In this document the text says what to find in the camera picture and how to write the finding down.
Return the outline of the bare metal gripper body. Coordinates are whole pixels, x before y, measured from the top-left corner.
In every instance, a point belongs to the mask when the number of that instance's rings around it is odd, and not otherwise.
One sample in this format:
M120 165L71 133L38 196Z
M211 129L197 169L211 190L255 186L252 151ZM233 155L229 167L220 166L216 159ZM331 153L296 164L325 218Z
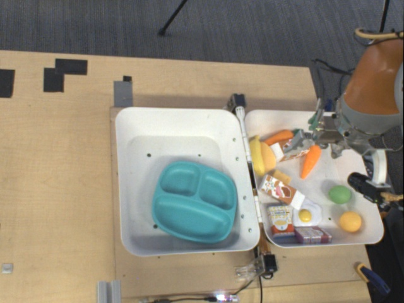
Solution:
M338 130L338 114L317 112L312 122L312 138L315 144L326 149L330 147L331 157L338 158L343 150L349 149L343 132Z

